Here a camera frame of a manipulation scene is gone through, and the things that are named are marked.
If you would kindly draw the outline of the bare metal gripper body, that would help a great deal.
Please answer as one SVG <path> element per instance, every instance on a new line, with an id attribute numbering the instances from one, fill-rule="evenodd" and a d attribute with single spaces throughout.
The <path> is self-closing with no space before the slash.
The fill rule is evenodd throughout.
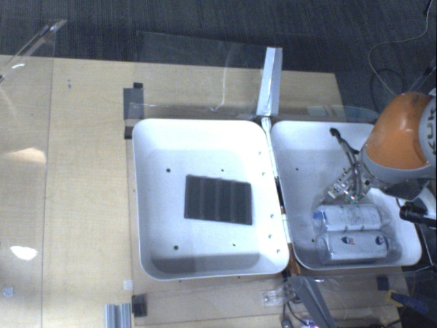
<path id="1" fill-rule="evenodd" d="M 389 184 L 381 180 L 368 178 L 364 180 L 363 186 L 368 189 L 378 189 L 385 195 L 391 197 L 403 200 L 414 200 L 428 184 L 429 179 L 426 178 L 407 179 L 396 184 Z"/>

